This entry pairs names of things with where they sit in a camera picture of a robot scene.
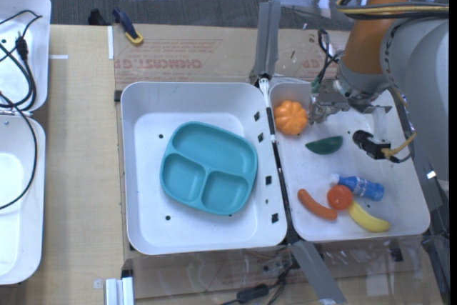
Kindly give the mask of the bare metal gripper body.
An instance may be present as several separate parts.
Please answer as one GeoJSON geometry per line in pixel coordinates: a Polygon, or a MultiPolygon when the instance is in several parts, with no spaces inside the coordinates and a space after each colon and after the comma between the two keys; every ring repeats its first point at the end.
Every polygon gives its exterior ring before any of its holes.
{"type": "Polygon", "coordinates": [[[314,116],[329,116],[349,109],[348,99],[342,94],[341,85],[337,79],[323,79],[312,87],[314,116]]]}

